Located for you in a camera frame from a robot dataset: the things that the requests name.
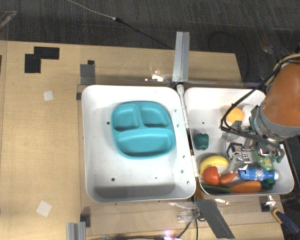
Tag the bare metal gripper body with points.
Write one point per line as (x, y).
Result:
(238, 151)

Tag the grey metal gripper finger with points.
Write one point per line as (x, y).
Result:
(234, 166)
(245, 165)

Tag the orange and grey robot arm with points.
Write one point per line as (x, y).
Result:
(287, 94)

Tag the red sausage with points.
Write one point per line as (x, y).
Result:
(227, 178)

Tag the blue plastic bottle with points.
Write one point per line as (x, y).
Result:
(258, 174)

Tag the green plastic bottle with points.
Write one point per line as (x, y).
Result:
(265, 162)

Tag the orange carrot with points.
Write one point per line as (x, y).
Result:
(246, 187)

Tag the yellow banana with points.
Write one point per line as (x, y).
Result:
(211, 160)

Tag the red tomato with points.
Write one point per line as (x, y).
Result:
(210, 176)

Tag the green cucumber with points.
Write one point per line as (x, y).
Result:
(216, 189)

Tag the dark green broccoli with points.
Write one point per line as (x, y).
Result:
(268, 183)

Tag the orange ball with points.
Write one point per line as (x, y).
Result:
(234, 115)

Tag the green bell pepper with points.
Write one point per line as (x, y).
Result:
(201, 142)

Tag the white plastic tray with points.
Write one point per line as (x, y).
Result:
(140, 179)
(210, 109)

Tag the teal divided plate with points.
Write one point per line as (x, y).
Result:
(143, 139)

